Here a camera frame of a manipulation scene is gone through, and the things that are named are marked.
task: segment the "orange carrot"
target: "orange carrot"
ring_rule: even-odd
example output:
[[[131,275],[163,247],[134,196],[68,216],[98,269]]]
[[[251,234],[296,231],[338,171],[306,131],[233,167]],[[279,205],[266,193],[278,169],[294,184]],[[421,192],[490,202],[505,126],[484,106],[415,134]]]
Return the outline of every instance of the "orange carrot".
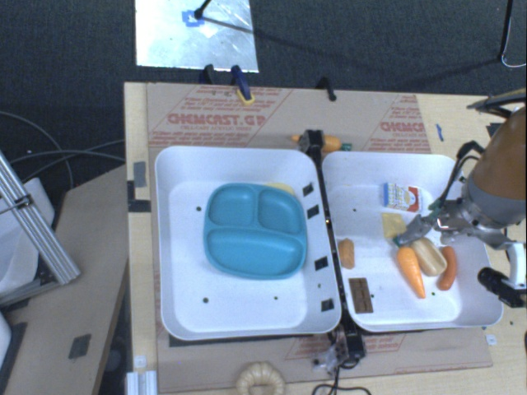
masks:
[[[397,252],[397,262],[401,267],[401,271],[406,276],[408,283],[417,293],[420,299],[426,297],[425,286],[422,283],[421,269],[419,268],[419,261],[417,255],[412,248],[402,247]]]
[[[449,290],[452,287],[452,284],[454,283],[458,265],[457,260],[455,258],[455,251],[452,247],[445,246],[443,249],[441,249],[441,252],[443,253],[443,257],[446,260],[446,269],[445,273],[443,273],[443,277],[437,283],[437,287],[440,290],[446,291]]]

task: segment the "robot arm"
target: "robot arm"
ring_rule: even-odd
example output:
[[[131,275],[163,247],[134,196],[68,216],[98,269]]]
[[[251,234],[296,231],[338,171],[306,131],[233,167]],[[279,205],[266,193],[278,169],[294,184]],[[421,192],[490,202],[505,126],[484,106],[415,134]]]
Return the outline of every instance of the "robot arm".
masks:
[[[525,248],[504,233],[509,225],[525,219],[525,107],[515,112],[502,108],[513,102],[525,104],[525,88],[481,101],[469,108],[500,115],[506,121],[492,137],[487,148],[472,141],[463,145],[449,183],[443,194],[429,206],[431,214],[416,216],[395,242],[409,244],[432,228],[443,239],[458,234],[473,235],[494,249],[505,249],[511,261],[511,276],[491,268],[482,270],[478,279],[502,301],[513,307],[525,306]],[[481,154],[472,173],[464,182],[461,197],[446,200],[451,184],[458,178],[468,153]]]

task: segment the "white ring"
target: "white ring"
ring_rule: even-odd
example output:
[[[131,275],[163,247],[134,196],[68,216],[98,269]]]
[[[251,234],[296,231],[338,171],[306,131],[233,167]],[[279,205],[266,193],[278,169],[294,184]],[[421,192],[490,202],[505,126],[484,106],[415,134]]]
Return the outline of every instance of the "white ring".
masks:
[[[250,395],[249,390],[256,385],[269,385],[273,388],[273,395],[284,395],[286,383],[278,371],[269,363],[253,363],[241,372],[236,389],[240,395]]]

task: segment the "cardboard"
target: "cardboard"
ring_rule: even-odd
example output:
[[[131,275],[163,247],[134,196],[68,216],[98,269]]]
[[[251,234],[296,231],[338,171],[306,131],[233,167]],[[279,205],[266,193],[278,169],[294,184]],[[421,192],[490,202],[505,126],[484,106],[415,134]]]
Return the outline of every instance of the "cardboard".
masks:
[[[429,153],[427,132],[415,95],[253,89],[244,106],[232,86],[147,84],[146,108],[151,200],[153,165],[170,145],[294,148],[291,135],[308,128],[351,143],[354,151]],[[156,204],[152,203],[158,390],[229,388],[248,363],[268,361],[290,382],[327,379],[313,359],[329,347],[325,335],[245,342],[182,343],[170,338],[159,310]],[[367,356],[343,377],[406,374],[492,365],[481,328],[369,335]]]

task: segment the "blue plate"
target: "blue plate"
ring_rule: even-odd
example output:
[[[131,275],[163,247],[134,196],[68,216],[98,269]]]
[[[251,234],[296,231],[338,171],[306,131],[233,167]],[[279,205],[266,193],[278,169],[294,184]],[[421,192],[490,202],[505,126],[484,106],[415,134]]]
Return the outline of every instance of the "blue plate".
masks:
[[[283,279],[304,264],[305,216],[290,193],[258,184],[225,184],[208,200],[205,254],[239,277]]]

